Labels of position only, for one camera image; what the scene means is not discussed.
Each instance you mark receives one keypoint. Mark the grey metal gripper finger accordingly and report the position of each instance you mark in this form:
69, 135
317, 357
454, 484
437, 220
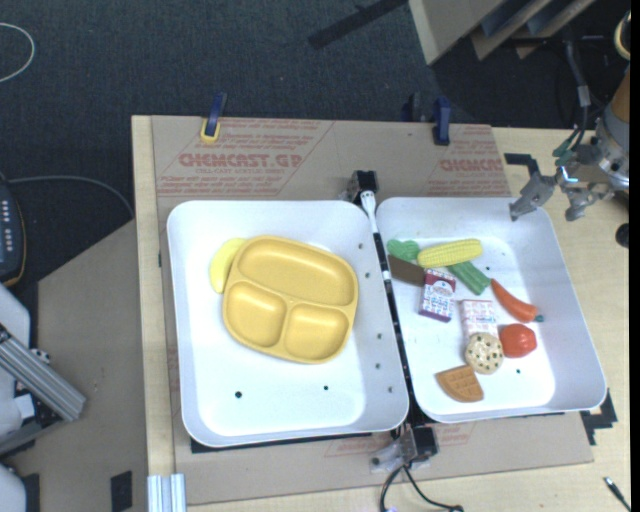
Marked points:
579, 202
536, 191

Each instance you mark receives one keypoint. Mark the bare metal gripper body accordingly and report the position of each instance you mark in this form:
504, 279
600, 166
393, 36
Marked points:
595, 175

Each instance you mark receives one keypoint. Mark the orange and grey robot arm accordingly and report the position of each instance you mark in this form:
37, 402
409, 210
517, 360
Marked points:
620, 107

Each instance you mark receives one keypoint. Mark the white plastic tray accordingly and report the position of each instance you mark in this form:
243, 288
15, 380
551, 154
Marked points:
550, 260
280, 400

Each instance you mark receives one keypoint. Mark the yellow corn cob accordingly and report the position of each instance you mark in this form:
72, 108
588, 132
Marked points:
450, 252

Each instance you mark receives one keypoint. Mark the green ribbed toy vegetable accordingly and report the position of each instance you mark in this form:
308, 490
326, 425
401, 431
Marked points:
470, 277

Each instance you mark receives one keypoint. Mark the orange carrot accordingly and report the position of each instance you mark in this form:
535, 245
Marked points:
512, 302

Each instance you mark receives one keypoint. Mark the pink and white carton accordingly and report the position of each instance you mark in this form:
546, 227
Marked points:
477, 315

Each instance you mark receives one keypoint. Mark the red and white carton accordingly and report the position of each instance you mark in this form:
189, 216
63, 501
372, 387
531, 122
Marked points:
437, 297

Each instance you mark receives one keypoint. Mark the red-orange toy tomato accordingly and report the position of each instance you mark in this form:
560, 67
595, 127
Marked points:
519, 340

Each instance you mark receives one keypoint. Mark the brown flat toy bar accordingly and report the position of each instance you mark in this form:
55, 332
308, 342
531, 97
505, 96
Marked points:
404, 271

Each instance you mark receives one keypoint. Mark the beige chocolate chip biscuit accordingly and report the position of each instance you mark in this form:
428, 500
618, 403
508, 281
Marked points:
484, 354

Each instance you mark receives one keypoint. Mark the thin black and white rod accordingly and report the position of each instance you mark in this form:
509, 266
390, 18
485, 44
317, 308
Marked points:
386, 280

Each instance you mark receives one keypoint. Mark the orange waffle wedge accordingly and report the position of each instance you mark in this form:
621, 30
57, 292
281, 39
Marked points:
460, 385

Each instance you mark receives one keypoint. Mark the brown cardboard board, red print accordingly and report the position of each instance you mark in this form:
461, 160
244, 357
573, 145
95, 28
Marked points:
310, 160

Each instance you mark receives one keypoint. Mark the yellow divided plate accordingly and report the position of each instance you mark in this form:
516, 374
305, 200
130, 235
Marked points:
290, 295

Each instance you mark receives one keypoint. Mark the black pen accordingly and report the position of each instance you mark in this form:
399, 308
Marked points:
616, 492

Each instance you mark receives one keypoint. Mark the yellow banana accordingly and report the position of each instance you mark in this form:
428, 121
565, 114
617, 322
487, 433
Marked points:
219, 270

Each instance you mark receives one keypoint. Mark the black cylinder on white bracket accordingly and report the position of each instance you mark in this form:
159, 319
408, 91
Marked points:
623, 234

